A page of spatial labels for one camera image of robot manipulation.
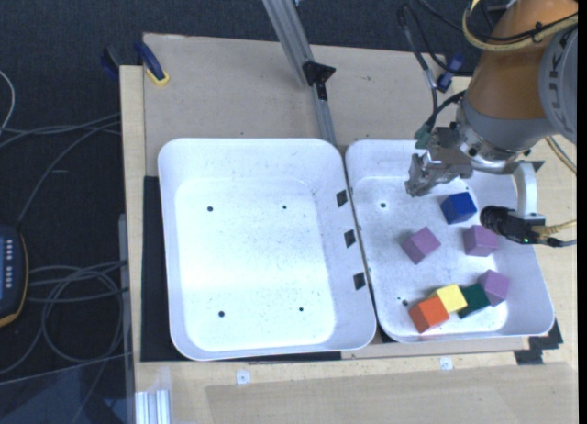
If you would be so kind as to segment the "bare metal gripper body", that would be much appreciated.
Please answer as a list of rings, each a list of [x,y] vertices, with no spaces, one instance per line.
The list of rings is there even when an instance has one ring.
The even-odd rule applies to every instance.
[[[468,179],[474,171],[499,173],[510,153],[471,128],[435,128],[423,154],[423,171],[434,180]]]

